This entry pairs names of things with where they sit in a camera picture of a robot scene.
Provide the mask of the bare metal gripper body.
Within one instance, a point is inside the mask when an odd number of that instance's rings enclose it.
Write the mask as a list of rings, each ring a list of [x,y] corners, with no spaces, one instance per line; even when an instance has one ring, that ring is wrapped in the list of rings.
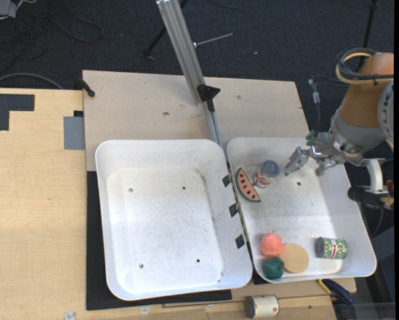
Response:
[[[310,154],[315,159],[337,163],[346,161],[356,166],[361,165],[364,160],[364,149],[336,131],[319,132],[310,136],[309,145]]]

